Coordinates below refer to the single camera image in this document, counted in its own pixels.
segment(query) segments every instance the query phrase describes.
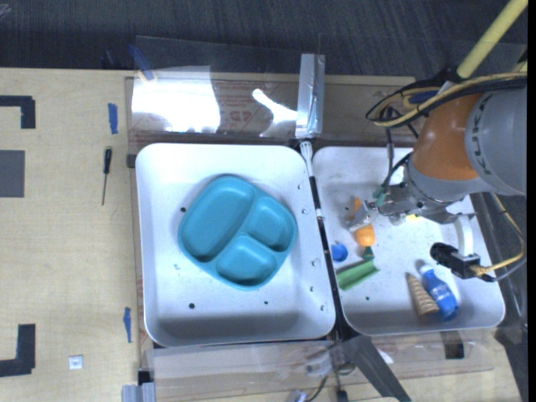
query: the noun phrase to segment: screwdriver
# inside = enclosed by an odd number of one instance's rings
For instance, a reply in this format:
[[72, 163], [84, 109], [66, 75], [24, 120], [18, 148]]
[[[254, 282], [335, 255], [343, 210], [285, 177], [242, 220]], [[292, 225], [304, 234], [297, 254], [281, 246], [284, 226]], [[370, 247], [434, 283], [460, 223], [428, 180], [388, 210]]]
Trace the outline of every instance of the screwdriver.
[[108, 173], [110, 172], [110, 162], [111, 162], [111, 147], [107, 147], [104, 152], [104, 187], [102, 188], [102, 204], [104, 205], [104, 197], [106, 195], [106, 180], [108, 179]]

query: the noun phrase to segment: yellow pole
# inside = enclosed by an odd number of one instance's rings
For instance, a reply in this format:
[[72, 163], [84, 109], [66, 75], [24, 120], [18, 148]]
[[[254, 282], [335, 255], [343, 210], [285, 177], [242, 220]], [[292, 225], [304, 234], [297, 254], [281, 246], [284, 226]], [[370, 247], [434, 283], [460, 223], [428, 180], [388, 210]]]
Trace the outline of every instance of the yellow pole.
[[508, 31], [518, 16], [528, 6], [528, 0], [510, 0], [489, 26], [469, 55], [457, 69], [462, 79], [469, 79], [481, 62], [492, 51], [501, 37]]

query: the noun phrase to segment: blue divided tray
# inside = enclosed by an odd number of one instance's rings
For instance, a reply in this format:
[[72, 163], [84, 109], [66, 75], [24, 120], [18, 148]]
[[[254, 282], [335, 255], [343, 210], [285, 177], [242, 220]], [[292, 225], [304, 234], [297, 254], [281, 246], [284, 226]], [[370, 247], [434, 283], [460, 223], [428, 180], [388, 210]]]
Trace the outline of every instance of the blue divided tray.
[[215, 279], [253, 290], [281, 268], [296, 233], [285, 206], [242, 178], [222, 176], [193, 201], [178, 227], [178, 244]]

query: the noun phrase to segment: black tape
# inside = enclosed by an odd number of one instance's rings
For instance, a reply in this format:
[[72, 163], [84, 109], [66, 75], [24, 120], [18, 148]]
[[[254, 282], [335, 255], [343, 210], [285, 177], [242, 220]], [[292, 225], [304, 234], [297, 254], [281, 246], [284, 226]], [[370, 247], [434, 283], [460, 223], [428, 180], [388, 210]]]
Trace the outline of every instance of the black tape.
[[35, 100], [30, 95], [0, 95], [1, 107], [20, 107], [20, 127], [35, 129]]
[[0, 360], [0, 377], [31, 374], [35, 368], [35, 324], [18, 325], [17, 354]]

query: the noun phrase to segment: black square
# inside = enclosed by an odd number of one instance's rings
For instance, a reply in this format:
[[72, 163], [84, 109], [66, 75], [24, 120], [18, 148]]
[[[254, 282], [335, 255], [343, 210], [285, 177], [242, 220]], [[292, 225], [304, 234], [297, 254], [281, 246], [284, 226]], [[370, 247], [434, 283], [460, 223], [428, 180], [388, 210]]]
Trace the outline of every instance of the black square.
[[0, 151], [0, 198], [24, 197], [24, 151]]

